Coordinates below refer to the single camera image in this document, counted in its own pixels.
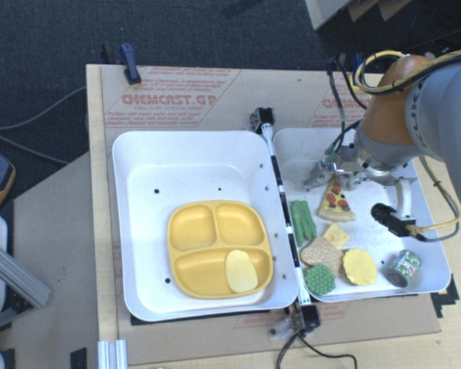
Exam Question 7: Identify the green toy beans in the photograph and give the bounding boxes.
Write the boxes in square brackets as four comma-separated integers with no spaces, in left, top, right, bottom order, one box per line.
[290,200,318,248]

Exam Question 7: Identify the toy pizza slice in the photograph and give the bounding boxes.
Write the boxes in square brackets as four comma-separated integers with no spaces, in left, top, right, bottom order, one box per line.
[317,173,357,223]

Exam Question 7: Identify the thin black and white rod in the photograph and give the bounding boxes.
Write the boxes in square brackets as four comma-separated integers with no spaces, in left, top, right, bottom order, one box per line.
[261,123,312,305]

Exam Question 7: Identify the yellow divided plate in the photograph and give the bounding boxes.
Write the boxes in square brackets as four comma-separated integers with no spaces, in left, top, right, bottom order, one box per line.
[167,200,274,298]

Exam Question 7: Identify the yellow toy cheese wedge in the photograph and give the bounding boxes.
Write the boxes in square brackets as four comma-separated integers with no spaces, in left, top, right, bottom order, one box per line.
[322,223,351,250]

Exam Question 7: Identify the small green can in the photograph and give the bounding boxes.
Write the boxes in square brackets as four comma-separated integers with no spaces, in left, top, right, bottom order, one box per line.
[386,249,422,288]

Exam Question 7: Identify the brown toy bread slice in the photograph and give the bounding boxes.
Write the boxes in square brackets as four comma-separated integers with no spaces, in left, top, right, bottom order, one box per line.
[300,236,345,277]

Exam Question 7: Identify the white plastic tray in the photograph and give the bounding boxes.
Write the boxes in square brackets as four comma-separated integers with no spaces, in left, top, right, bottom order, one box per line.
[272,128,453,304]
[111,130,300,322]

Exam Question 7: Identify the yellow round toy biscuit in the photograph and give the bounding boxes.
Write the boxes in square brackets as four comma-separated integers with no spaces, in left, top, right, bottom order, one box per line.
[342,248,378,286]

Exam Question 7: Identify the pale yellow oval potato chip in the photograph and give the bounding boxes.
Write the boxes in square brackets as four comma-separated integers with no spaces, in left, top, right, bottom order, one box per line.
[224,249,259,294]

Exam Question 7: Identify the black cylinder on white bracket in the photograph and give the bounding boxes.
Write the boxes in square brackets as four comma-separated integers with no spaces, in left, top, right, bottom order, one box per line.
[370,167,418,238]

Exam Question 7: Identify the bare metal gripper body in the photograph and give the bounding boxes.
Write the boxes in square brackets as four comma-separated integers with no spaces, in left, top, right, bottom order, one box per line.
[322,145,399,187]

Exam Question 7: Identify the green bumpy round toy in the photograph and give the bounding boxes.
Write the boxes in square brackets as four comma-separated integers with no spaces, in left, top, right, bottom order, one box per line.
[303,263,337,297]

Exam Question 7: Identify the black block with thin wires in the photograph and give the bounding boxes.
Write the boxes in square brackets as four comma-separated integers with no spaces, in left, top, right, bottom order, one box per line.
[249,107,276,135]
[291,304,323,336]

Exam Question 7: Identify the brown cardboard board, red print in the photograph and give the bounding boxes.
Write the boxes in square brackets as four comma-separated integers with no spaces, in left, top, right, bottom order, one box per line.
[99,65,443,367]

